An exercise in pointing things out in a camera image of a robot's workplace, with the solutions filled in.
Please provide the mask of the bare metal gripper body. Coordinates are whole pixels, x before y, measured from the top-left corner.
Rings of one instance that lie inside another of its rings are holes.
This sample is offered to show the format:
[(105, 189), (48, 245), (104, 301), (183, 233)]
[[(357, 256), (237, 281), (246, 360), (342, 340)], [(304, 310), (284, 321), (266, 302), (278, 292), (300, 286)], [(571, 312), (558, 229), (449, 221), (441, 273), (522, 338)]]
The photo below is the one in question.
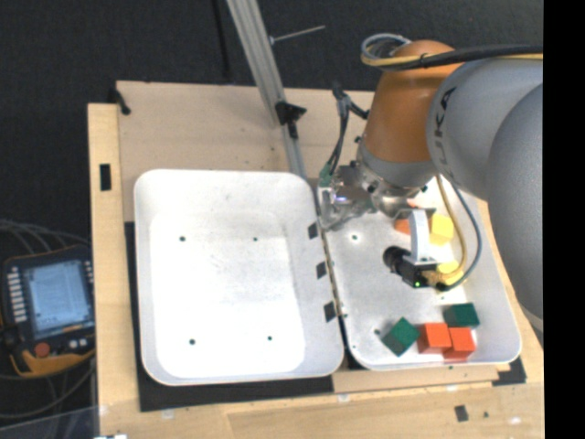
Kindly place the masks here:
[(389, 183), (361, 163), (340, 166), (331, 182), (331, 202), (335, 203), (370, 200), (371, 211), (396, 217), (399, 211), (408, 208), (409, 200), (418, 195), (417, 187), (399, 187)]

